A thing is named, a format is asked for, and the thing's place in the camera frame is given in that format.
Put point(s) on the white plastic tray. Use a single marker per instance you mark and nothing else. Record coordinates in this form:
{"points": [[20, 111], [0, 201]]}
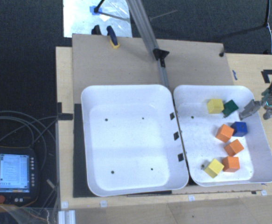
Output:
{"points": [[203, 143], [126, 148]]}

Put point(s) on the yellow cube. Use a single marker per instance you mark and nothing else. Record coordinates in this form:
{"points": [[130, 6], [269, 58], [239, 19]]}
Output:
{"points": [[215, 106], [214, 168]]}

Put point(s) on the green cube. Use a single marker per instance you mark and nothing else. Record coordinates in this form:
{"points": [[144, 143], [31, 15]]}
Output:
{"points": [[230, 107]]}

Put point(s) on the brown cardboard board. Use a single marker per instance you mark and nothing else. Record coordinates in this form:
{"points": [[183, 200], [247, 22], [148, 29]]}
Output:
{"points": [[121, 64]]}

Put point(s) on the blue cube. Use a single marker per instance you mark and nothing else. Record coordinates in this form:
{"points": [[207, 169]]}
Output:
{"points": [[240, 128]]}

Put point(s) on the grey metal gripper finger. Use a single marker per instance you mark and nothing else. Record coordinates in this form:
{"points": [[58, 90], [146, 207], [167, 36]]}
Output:
{"points": [[249, 109], [269, 112]]}

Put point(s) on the orange cube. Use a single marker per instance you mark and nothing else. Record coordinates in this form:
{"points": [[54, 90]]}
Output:
{"points": [[234, 147], [231, 164], [224, 133]]}

